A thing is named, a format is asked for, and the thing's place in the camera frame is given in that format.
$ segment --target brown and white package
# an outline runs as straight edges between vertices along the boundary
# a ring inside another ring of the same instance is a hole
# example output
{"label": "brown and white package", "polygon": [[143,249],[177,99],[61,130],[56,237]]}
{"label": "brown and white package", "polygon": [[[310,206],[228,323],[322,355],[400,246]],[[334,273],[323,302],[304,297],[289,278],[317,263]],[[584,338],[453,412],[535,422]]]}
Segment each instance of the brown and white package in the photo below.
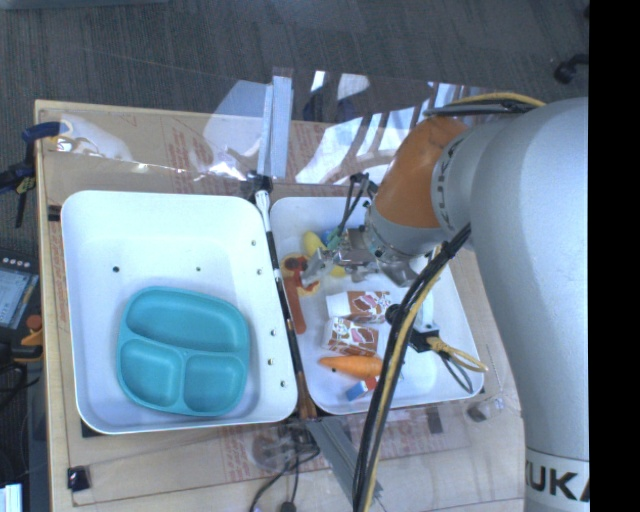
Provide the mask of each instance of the brown and white package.
{"label": "brown and white package", "polygon": [[327,296],[329,318],[336,316],[360,324],[381,324],[391,305],[389,292],[347,291]]}
{"label": "brown and white package", "polygon": [[346,318],[333,317],[327,323],[323,346],[343,355],[375,356],[378,330]]}

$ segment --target orange carrot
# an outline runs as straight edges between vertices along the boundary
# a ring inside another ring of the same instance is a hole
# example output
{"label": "orange carrot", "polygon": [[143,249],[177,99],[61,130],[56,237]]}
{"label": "orange carrot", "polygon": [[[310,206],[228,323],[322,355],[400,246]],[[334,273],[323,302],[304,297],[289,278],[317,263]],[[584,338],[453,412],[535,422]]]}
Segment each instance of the orange carrot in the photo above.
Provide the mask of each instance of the orange carrot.
{"label": "orange carrot", "polygon": [[377,377],[382,372],[382,359],[376,356],[323,357],[318,362],[362,380]]}

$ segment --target turquoise plate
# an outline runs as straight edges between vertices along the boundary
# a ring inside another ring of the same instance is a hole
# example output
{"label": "turquoise plate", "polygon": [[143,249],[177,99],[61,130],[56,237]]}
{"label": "turquoise plate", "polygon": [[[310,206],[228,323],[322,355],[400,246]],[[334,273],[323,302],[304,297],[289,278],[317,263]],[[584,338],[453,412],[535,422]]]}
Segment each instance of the turquoise plate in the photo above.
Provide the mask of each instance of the turquoise plate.
{"label": "turquoise plate", "polygon": [[247,321],[229,302],[179,288],[145,288],[122,315],[118,381],[140,405],[220,416],[244,393],[249,340]]}

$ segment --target dark floor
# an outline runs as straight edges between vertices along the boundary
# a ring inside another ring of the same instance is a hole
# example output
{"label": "dark floor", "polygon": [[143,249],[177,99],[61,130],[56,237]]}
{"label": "dark floor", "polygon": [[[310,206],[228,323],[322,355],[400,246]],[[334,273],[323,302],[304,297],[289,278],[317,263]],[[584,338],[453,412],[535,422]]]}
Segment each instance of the dark floor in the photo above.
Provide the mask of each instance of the dark floor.
{"label": "dark floor", "polygon": [[[267,82],[276,66],[474,85],[545,102],[585,96],[588,66],[577,66],[568,84],[554,70],[588,53],[588,4],[169,0],[0,10],[0,170],[23,159],[20,133],[33,124],[38,98],[211,112],[221,94],[213,77]],[[19,229],[17,204],[17,194],[0,195],[0,248],[37,255],[34,194]],[[10,378],[0,377],[0,387]],[[0,475],[25,485],[27,412],[26,391],[0,410]]]}

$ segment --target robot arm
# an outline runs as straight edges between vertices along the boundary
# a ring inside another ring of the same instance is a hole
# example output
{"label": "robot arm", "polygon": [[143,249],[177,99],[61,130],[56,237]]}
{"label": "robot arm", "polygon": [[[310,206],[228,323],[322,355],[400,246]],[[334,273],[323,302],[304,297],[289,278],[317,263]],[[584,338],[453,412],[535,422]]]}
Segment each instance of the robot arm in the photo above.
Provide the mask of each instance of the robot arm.
{"label": "robot arm", "polygon": [[587,511],[586,98],[466,129],[429,118],[398,150],[365,239],[397,272],[471,223],[522,404],[526,510]]}

